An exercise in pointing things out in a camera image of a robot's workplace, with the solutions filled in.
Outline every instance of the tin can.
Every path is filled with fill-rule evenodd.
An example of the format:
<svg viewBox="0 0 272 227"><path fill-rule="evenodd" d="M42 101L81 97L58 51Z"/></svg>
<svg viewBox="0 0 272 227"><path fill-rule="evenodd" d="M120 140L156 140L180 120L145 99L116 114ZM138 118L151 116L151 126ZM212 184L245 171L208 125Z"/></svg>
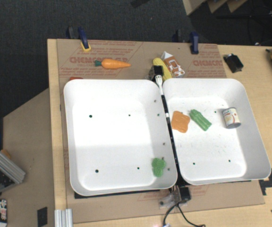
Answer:
<svg viewBox="0 0 272 227"><path fill-rule="evenodd" d="M234 129L241 125L236 108L228 108L222 111L226 128Z"/></svg>

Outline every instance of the cable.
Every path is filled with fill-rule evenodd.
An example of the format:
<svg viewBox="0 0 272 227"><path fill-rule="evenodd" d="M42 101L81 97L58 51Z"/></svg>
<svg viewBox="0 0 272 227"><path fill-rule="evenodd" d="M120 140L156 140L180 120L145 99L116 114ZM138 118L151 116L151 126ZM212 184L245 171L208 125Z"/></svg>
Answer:
<svg viewBox="0 0 272 227"><path fill-rule="evenodd" d="M166 225L166 223L165 223L166 217L169 215L169 213L170 213L175 207L177 207L177 208L180 210L180 212L181 212L183 218L186 220L187 223L189 223L190 225L195 226L195 227L205 227L205 225L195 225L195 224L193 224L192 222L188 221L188 219L187 219L187 218L185 217L185 215L183 214L183 212L182 212L182 210L181 210L179 204L180 204L180 202L177 203L177 204L175 204L175 205L173 205L172 207L170 207L170 208L168 209L168 211L166 211L166 213L165 213L165 215L164 215L164 218L163 218L163 222L162 222L162 225L163 225L163 226Z"/></svg>

